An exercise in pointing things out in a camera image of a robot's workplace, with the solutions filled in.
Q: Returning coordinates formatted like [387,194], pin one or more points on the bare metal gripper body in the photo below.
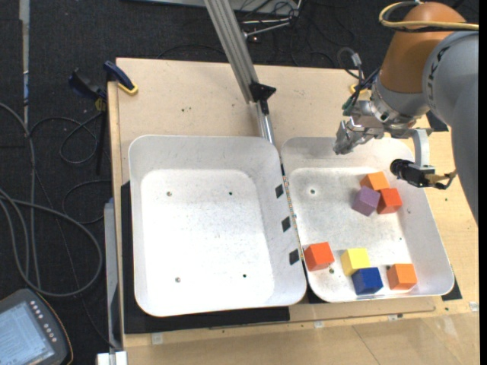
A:
[374,122]

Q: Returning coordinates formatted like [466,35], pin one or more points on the yellow cube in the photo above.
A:
[355,260]

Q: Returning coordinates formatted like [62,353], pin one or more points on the orange cube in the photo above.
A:
[377,181]
[402,277]

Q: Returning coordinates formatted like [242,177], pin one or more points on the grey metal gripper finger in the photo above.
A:
[355,140]
[341,141]

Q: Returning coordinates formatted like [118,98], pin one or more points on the pale wood board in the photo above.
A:
[198,101]

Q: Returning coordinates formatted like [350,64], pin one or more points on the purple cube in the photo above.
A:
[366,200]

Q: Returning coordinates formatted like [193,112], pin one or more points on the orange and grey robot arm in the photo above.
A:
[426,59]

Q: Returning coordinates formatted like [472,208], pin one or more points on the blue cube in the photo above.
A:
[367,280]

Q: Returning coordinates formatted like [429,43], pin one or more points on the white plastic tray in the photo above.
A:
[335,226]
[205,226]

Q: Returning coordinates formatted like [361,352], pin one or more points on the red cube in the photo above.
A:
[319,256]
[390,200]

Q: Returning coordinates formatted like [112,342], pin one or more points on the black cylinder on white bracket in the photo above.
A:
[412,173]

